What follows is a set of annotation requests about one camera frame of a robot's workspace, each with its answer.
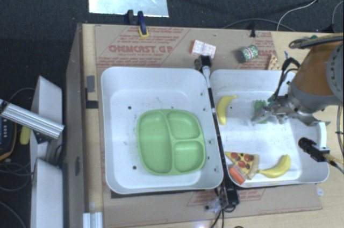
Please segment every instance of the yellow banana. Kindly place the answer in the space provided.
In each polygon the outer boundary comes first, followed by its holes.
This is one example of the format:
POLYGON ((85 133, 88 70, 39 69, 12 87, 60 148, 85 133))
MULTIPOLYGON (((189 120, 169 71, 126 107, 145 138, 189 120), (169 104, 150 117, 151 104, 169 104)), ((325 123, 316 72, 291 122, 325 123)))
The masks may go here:
POLYGON ((290 165, 291 165, 290 157, 289 155, 286 154, 281 157, 280 161, 275 167, 265 169, 265 170, 258 170, 258 173, 263 174, 266 177, 272 179, 272 178, 276 178, 276 177, 284 175, 289 170, 290 165))
POLYGON ((221 97, 220 101, 216 105, 216 114, 221 125, 226 124, 226 109, 233 99, 237 97, 236 94, 233 96, 226 95, 221 97))

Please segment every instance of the yellow multimeter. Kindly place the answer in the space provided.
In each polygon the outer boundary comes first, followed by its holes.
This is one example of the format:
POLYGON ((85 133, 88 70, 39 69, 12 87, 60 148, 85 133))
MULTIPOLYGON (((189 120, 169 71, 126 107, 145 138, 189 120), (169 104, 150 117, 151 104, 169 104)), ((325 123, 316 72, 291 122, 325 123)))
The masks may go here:
POLYGON ((0 161, 7 158, 16 143, 16 126, 13 122, 0 117, 0 161))

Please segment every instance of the black floor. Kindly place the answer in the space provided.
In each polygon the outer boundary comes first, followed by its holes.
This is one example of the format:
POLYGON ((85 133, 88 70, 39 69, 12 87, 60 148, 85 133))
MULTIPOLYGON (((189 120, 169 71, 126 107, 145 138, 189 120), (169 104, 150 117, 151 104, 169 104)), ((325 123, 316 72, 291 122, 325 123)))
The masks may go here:
MULTIPOLYGON (((283 14, 312 0, 167 0, 169 18, 147 18, 149 25, 221 28, 248 18, 278 21, 283 14)), ((319 0, 308 8, 287 15, 282 23, 296 31, 321 32, 331 24, 332 12, 342 0, 319 0)), ((9 99, 17 90, 35 87, 42 75, 64 88, 65 72, 76 24, 122 24, 123 17, 88 12, 88 0, 0 0, 0 98, 9 99)), ((233 28, 245 29, 249 22, 233 28)), ((276 25, 257 22, 258 30, 275 30, 276 25)), ((334 28, 343 32, 343 4, 334 17, 334 28)), ((32 92, 21 93, 13 101, 29 108, 32 92)), ((26 164, 29 151, 16 145, 13 162, 26 164)), ((16 180, 0 173, 0 186, 16 180)), ((31 187, 6 193, 0 201, 12 207, 30 226, 31 187)), ((20 227, 15 217, 0 205, 0 227, 20 227)))

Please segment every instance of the green divided plate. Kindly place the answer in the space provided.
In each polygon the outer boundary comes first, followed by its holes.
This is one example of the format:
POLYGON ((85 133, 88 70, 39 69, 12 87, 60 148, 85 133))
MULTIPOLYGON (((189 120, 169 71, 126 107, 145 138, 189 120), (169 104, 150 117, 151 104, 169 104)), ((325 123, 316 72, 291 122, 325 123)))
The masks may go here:
POLYGON ((202 128, 188 111, 143 113, 137 122, 137 143, 141 163, 155 175, 192 173, 205 162, 202 128))

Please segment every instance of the toy pizza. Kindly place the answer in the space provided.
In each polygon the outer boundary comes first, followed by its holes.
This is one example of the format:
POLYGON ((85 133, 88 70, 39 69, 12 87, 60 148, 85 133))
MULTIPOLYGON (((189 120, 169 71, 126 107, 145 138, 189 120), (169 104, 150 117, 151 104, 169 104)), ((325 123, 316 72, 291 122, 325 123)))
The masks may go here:
POLYGON ((234 163, 236 169, 245 174, 248 179, 252 179, 253 176, 257 173, 259 165, 258 154, 235 152, 225 152, 225 154, 234 163))

